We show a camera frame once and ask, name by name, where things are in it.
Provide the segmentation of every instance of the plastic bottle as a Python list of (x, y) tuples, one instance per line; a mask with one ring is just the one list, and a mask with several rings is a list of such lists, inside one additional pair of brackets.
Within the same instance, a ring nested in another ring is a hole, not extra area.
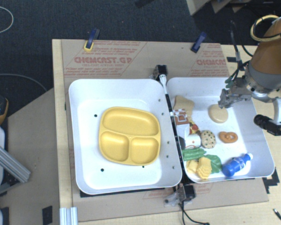
[(242, 157), (234, 157), (228, 164), (223, 166), (222, 172), (226, 177), (232, 177), (236, 172), (244, 168), (247, 161), (253, 159), (251, 153), (246, 153)]

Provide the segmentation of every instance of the blue clamp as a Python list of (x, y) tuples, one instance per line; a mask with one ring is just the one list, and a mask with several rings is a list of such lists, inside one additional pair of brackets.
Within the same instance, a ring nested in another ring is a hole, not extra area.
[(200, 36), (197, 38), (196, 42), (192, 45), (192, 48), (191, 48), (191, 50), (194, 53), (197, 53), (197, 51), (200, 48), (201, 43), (204, 41), (206, 36), (207, 36), (207, 34), (205, 32), (201, 32)]
[(96, 40), (99, 37), (100, 30), (99, 29), (93, 29), (90, 33), (88, 41), (84, 44), (84, 51), (90, 52), (93, 49), (94, 43), (93, 41)]

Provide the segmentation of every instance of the toy donut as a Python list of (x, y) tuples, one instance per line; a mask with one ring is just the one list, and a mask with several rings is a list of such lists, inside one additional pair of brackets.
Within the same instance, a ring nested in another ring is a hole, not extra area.
[(238, 140), (238, 136), (234, 132), (220, 132), (219, 137), (224, 143), (235, 143)]

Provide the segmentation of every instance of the dark floor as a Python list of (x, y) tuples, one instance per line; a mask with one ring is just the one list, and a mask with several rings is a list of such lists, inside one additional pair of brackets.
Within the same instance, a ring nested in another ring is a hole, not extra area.
[[(255, 45), (249, 34), (254, 21), (267, 14), (281, 15), (281, 0), (253, 0), (237, 13), (227, 6), (217, 14), (208, 3), (194, 16), (186, 0), (155, 0), (141, 8), (137, 1), (0, 0), (0, 6), (14, 16), (13, 26), (0, 33), (0, 74), (28, 76), (50, 89), (52, 39), (87, 39), (95, 27), (101, 40), (194, 42), (204, 31), (205, 42), (231, 44), (233, 20), (243, 43)], [(8, 12), (0, 9), (0, 30), (10, 22)], [(26, 78), (0, 76), (0, 94), (10, 102), (8, 115), (43, 93), (41, 86)]]

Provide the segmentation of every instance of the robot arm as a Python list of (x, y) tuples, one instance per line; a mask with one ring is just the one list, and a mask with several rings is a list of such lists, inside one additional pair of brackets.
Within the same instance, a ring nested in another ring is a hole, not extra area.
[[(274, 19), (263, 38), (255, 36), (256, 26), (263, 20)], [(229, 79), (226, 89), (222, 90), (218, 105), (229, 108), (235, 102), (257, 99), (273, 103), (274, 119), (257, 115), (256, 125), (273, 135), (281, 135), (281, 98), (271, 98), (268, 94), (281, 87), (281, 17), (268, 15), (258, 19), (251, 28), (251, 37), (260, 42), (252, 59), (244, 65), (244, 76), (237, 77), (235, 72)]]

